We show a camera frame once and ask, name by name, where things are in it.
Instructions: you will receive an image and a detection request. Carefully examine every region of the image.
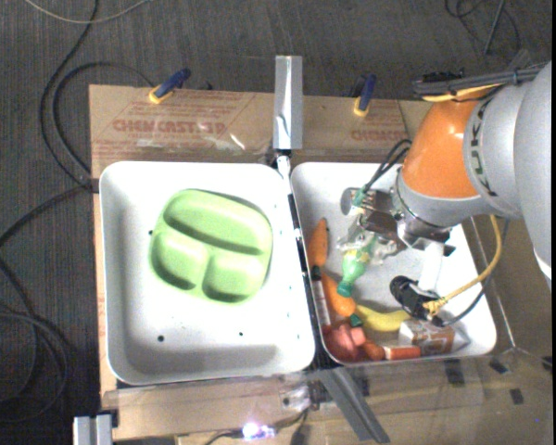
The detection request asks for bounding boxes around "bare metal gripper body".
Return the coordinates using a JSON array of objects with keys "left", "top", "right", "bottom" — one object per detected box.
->
[{"left": 340, "top": 186, "right": 452, "bottom": 250}]

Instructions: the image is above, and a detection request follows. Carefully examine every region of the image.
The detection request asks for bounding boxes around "clear bottle with green label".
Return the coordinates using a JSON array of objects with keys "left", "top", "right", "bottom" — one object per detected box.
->
[{"left": 335, "top": 236, "right": 386, "bottom": 298}]

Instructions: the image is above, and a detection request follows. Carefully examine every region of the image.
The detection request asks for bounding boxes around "orange carrot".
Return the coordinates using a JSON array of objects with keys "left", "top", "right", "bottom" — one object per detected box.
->
[
  {"left": 322, "top": 273, "right": 365, "bottom": 328},
  {"left": 306, "top": 217, "right": 331, "bottom": 281}
]

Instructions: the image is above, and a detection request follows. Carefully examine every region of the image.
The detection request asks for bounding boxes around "yellow banana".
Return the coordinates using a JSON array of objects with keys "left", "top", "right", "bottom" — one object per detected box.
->
[{"left": 355, "top": 303, "right": 414, "bottom": 334}]

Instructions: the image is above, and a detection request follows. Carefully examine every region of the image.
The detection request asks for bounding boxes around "white plastic tray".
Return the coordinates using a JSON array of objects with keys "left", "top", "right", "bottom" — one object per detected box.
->
[
  {"left": 289, "top": 161, "right": 499, "bottom": 366},
  {"left": 98, "top": 159, "right": 317, "bottom": 387}
]

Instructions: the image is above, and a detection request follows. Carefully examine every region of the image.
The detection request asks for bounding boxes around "orange and white carton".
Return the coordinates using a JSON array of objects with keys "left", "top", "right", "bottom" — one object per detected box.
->
[{"left": 398, "top": 318, "right": 457, "bottom": 357}]

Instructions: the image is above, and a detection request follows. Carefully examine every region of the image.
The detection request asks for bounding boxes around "red sausage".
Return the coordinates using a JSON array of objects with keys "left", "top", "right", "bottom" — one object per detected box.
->
[{"left": 323, "top": 322, "right": 368, "bottom": 362}]

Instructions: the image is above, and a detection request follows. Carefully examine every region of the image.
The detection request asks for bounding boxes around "green divided plate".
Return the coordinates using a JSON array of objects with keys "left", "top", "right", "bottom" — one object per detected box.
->
[{"left": 147, "top": 188, "right": 275, "bottom": 305}]

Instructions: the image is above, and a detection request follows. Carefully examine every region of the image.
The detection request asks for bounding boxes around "brown cardboard board red print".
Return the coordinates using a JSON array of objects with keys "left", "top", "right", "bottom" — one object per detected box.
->
[{"left": 88, "top": 83, "right": 515, "bottom": 442}]

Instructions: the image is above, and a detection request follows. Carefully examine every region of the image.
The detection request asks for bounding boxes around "black cylinder on white bracket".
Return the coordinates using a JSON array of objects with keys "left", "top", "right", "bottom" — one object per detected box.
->
[{"left": 388, "top": 241, "right": 449, "bottom": 324}]

